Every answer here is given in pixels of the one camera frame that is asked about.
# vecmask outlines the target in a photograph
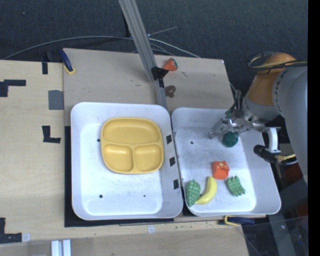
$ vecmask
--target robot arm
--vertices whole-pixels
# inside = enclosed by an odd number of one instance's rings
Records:
[[[226,132],[241,133],[255,129],[268,133],[269,148],[257,145],[254,152],[268,162],[279,162],[280,156],[277,128],[266,127],[266,123],[281,115],[284,118],[287,133],[295,157],[304,175],[308,173],[308,67],[305,61],[296,61],[286,53],[268,52],[269,57],[260,66],[251,67],[251,63],[263,57],[254,56],[248,67],[258,71],[248,93],[243,99],[242,107],[235,105],[226,112],[225,120],[220,120],[209,131],[209,137]]]

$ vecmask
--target green toy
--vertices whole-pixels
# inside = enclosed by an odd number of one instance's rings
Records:
[[[233,147],[238,142],[238,133],[229,131],[225,135],[223,135],[222,143],[228,148]]]
[[[236,197],[246,193],[245,189],[240,184],[238,176],[227,178],[226,185],[230,193]]]
[[[226,112],[224,112],[225,119],[230,119],[232,117],[232,109],[228,109]]]
[[[200,184],[194,179],[185,185],[186,203],[189,207],[193,206],[200,196]]]

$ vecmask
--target blue clamp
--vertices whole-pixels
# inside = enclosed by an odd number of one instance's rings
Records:
[[[237,224],[242,225],[253,225],[255,224],[255,220],[253,218],[246,218],[246,217],[235,217],[226,215],[223,218],[224,224],[230,226],[236,226]]]
[[[75,73],[75,68],[72,66],[68,56],[66,55],[66,53],[64,52],[64,50],[59,50],[59,55],[62,59],[63,62],[63,68],[64,70],[69,74],[69,75],[73,75]]]

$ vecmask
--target black mat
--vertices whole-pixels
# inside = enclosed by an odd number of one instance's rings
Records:
[[[168,223],[173,218],[148,218],[148,219],[112,219],[112,220],[84,220],[79,218],[72,208],[72,175],[71,175],[71,127],[64,127],[65,133],[65,160],[64,160],[64,226],[92,227],[103,225],[142,224],[142,223]]]

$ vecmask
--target black tape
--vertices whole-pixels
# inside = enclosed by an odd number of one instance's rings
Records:
[[[42,74],[48,75],[48,63],[42,62]]]
[[[0,217],[0,244],[22,242],[22,233],[5,234],[5,219]]]
[[[42,132],[43,132],[43,142],[60,143],[61,138],[51,138],[50,137],[50,126],[49,125],[43,125]]]
[[[9,86],[26,86],[26,80],[5,79],[0,82],[0,97],[8,97]]]
[[[169,159],[169,162],[170,162],[170,166],[173,166],[173,165],[176,163],[175,157],[171,157],[171,158]]]
[[[179,188],[179,181],[178,181],[178,179],[175,179],[173,181],[173,189],[176,190],[177,188]]]
[[[171,135],[168,135],[166,137],[166,143],[169,144],[170,142],[172,142],[172,137],[171,137]]]

